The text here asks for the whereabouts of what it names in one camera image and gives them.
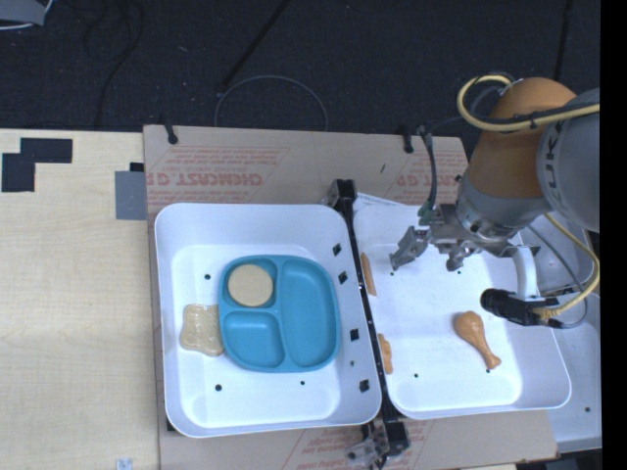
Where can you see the tan chicken drumstick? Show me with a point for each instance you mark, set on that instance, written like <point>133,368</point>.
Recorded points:
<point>472,333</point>

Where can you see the thin black rod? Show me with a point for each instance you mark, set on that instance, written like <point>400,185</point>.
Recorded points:
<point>362,306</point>

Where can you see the blue divided plate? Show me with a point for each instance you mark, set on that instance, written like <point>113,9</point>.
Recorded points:
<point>303,311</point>

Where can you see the white plastic tray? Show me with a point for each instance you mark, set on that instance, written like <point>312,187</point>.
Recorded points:
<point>441,311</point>
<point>255,399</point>

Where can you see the orange toy sausage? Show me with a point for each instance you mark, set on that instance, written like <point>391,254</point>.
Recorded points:
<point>368,274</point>

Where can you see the black cylinder on white bracket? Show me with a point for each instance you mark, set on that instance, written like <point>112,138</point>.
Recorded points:
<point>514,292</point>

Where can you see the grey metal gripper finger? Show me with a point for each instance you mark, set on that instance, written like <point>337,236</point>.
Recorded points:
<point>456,258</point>
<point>407,249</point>

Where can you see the orange toy food piece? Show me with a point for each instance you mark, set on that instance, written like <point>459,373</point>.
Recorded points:
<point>386,353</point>

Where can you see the beige bread slice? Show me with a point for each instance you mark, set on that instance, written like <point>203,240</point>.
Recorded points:
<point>198,331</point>

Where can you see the round beige biscuit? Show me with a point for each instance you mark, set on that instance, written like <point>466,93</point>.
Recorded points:
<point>250,285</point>

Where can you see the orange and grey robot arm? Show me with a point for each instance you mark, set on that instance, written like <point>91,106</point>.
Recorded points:
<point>509,164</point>

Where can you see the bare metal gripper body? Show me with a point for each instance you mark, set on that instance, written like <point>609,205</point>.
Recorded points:
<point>453,230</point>

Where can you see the brown cardboard board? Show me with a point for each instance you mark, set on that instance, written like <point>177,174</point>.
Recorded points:
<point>235,174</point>

